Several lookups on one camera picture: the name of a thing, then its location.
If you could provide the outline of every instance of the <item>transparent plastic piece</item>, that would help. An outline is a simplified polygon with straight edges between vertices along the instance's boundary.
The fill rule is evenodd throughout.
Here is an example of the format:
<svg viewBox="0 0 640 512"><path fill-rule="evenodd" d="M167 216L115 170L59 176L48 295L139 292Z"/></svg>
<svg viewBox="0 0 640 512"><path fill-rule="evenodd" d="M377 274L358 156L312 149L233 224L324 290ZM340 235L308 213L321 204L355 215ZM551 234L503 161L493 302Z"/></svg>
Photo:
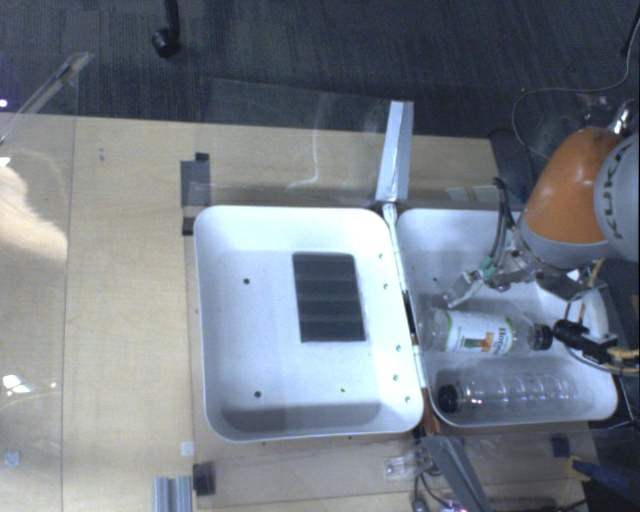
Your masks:
<svg viewBox="0 0 640 512"><path fill-rule="evenodd" d="M7 511L62 509L74 77L88 59L0 53L0 496Z"/></svg>

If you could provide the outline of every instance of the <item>black bottle cap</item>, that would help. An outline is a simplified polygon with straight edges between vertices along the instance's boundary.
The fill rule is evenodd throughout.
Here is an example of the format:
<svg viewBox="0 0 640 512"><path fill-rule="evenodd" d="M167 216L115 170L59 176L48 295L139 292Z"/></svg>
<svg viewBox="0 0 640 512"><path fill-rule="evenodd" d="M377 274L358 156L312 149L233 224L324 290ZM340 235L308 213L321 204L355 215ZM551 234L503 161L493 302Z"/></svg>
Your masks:
<svg viewBox="0 0 640 512"><path fill-rule="evenodd" d="M533 350L549 350L553 343L553 332L548 325L535 324L535 338L531 348Z"/></svg>
<svg viewBox="0 0 640 512"><path fill-rule="evenodd" d="M440 386L438 389L438 405L442 412L457 412L460 409L458 390L452 384Z"/></svg>

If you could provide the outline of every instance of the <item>clear plastic bottle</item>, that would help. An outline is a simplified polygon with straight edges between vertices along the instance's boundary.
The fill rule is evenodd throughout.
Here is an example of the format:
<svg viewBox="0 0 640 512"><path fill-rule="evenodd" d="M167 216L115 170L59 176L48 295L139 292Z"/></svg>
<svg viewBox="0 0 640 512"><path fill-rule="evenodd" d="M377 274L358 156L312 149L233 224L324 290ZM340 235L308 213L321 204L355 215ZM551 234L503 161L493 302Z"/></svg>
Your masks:
<svg viewBox="0 0 640 512"><path fill-rule="evenodd" d="M487 313L425 309L418 320L418 338L424 350L487 355L524 355L548 350L551 329L520 313Z"/></svg>
<svg viewBox="0 0 640 512"><path fill-rule="evenodd" d="M521 373L474 375L438 387L438 406L443 413L470 413L487 418L536 411L545 416L566 413L578 406L578 391L569 375Z"/></svg>

